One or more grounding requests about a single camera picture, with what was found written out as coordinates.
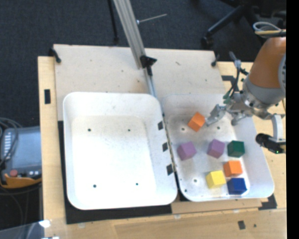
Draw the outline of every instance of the empty white tray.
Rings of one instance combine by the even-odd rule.
[[[67,196],[81,210],[167,205],[177,196],[161,107],[148,94],[63,101]]]
[[[203,202],[237,198],[266,198],[274,191],[274,182],[262,148],[256,143],[256,129],[252,118],[239,121],[231,126],[231,115],[227,113],[220,121],[204,125],[198,132],[192,130],[187,123],[196,112],[206,118],[216,104],[222,105],[222,94],[206,95],[170,95],[162,101],[166,128],[171,142],[173,159],[182,194],[191,201]],[[217,139],[226,144],[225,151],[218,159],[207,155],[209,143]],[[243,141],[245,154],[240,158],[229,157],[227,144],[232,140]],[[188,160],[182,161],[177,148],[191,141],[197,153]],[[206,175],[215,170],[223,170],[228,160],[240,160],[247,191],[242,195],[230,195],[227,185],[209,189]]]

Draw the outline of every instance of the chair wheel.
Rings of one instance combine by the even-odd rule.
[[[214,40],[211,37],[203,37],[200,40],[200,43],[203,48],[210,48],[214,44]]]

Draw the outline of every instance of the block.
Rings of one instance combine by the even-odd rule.
[[[229,160],[223,165],[223,167],[226,177],[237,176],[243,173],[239,160]]]
[[[245,154],[245,146],[243,141],[231,141],[227,145],[228,156],[241,157]]]
[[[225,143],[217,139],[213,139],[207,149],[207,154],[215,158],[219,158],[225,150]]]
[[[212,171],[206,175],[207,185],[210,189],[221,187],[226,184],[224,172],[222,170]]]
[[[244,178],[231,178],[227,182],[227,188],[230,195],[241,195],[247,191]]]
[[[204,123],[205,123],[205,117],[199,112],[196,112],[187,125],[195,132],[198,132],[200,128],[204,125]]]
[[[181,144],[177,148],[177,153],[181,160],[186,160],[192,158],[197,153],[197,151],[194,144],[191,141],[189,141]]]

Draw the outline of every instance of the blue cube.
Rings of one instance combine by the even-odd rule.
[[[227,187],[230,195],[241,195],[247,190],[244,178],[231,178]]]

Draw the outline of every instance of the purple cube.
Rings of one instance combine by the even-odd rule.
[[[224,142],[219,141],[217,139],[213,139],[208,145],[207,154],[215,158],[219,158],[224,153],[224,149]]]
[[[186,160],[192,158],[197,153],[197,151],[195,149],[194,144],[191,141],[189,141],[187,143],[181,144],[177,148],[177,153],[181,160]]]

